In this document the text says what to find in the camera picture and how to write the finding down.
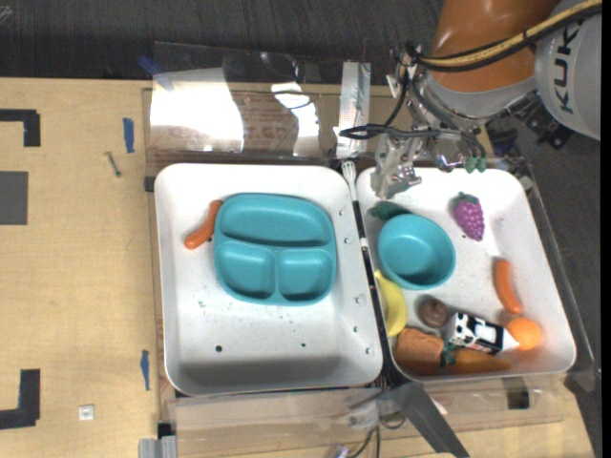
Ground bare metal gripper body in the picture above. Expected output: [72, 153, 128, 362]
[374, 105, 484, 176]

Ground green broccoli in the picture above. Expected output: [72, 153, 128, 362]
[368, 200, 412, 222]

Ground purple grapes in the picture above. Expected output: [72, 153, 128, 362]
[452, 191, 486, 242]

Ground blue bowl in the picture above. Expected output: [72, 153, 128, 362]
[377, 213, 456, 291]

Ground white plastic tray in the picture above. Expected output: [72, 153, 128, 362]
[153, 162, 385, 397]
[355, 166, 578, 384]

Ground blue divided plate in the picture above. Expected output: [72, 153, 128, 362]
[213, 192, 339, 307]

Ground yellow banana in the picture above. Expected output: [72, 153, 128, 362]
[373, 268, 409, 338]

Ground brown doughnut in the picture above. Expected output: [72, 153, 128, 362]
[418, 297, 451, 329]

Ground orange sausage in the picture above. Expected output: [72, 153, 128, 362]
[183, 199, 224, 251]
[494, 259, 524, 315]

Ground brown bread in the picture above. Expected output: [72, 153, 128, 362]
[393, 327, 448, 372]

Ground black and white carton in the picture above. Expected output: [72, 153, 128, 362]
[444, 311, 520, 355]

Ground orange fruit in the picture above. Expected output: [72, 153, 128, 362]
[505, 317, 543, 352]

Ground orange carrot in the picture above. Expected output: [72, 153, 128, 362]
[439, 343, 512, 376]

